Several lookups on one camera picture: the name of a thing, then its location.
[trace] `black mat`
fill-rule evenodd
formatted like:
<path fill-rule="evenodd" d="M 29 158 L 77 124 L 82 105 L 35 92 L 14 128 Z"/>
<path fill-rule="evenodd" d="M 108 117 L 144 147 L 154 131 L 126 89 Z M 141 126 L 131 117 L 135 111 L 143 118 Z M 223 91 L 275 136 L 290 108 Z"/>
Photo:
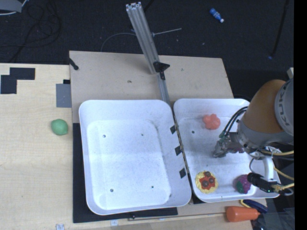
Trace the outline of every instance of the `black mat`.
<path fill-rule="evenodd" d="M 137 217 L 161 217 L 178 215 L 176 207 L 142 210 L 129 213 L 121 213 L 100 216 L 93 213 L 86 203 L 85 181 L 83 170 L 83 154 L 80 124 L 73 124 L 73 222 L 90 222 L 112 219 L 127 219 Z"/>

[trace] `pink toy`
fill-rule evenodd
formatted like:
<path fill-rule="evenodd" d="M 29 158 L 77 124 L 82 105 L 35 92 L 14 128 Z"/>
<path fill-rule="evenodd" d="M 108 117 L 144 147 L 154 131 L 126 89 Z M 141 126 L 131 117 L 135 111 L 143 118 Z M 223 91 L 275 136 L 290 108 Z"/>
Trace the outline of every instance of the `pink toy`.
<path fill-rule="evenodd" d="M 221 120 L 216 114 L 205 115 L 202 120 L 206 124 L 207 129 L 217 129 L 221 125 Z"/>

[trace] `black floor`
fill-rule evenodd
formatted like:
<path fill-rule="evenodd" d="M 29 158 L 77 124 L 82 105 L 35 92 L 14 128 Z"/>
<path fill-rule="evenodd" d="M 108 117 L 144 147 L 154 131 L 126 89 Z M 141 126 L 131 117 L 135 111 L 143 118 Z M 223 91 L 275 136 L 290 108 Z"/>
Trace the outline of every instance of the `black floor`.
<path fill-rule="evenodd" d="M 181 28 L 154 37 L 158 54 L 221 58 L 235 97 L 250 100 L 294 67 L 294 0 L 29 0 L 0 16 L 0 62 L 67 65 L 70 50 L 101 48 L 142 54 L 135 36 L 121 34 L 132 32 L 126 4 L 139 1 L 152 32 Z M 294 205 L 284 196 L 274 203 L 277 211 Z"/>

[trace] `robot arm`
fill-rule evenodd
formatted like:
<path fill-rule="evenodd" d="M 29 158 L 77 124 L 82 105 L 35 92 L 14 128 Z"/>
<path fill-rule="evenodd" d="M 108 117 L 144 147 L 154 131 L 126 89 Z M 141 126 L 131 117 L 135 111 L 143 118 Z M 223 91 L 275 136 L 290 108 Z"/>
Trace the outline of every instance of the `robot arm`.
<path fill-rule="evenodd" d="M 220 158 L 227 153 L 246 152 L 252 158 L 263 160 L 264 177 L 249 174 L 249 181 L 266 192 L 271 192 L 273 162 L 271 157 L 259 152 L 274 142 L 294 145 L 294 99 L 293 78 L 285 82 L 271 80 L 255 94 L 248 107 L 241 108 L 231 118 L 220 139 L 217 141 L 213 156 Z M 231 125 L 237 121 L 236 132 L 230 132 Z"/>

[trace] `green ball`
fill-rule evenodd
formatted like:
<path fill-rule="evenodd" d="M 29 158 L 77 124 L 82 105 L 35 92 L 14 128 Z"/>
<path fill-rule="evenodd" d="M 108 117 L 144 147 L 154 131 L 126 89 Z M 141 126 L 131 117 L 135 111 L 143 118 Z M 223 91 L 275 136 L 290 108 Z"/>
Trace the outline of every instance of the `green ball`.
<path fill-rule="evenodd" d="M 53 120 L 51 122 L 51 128 L 52 128 L 52 131 L 58 136 L 63 136 L 68 133 L 68 125 L 62 119 Z"/>

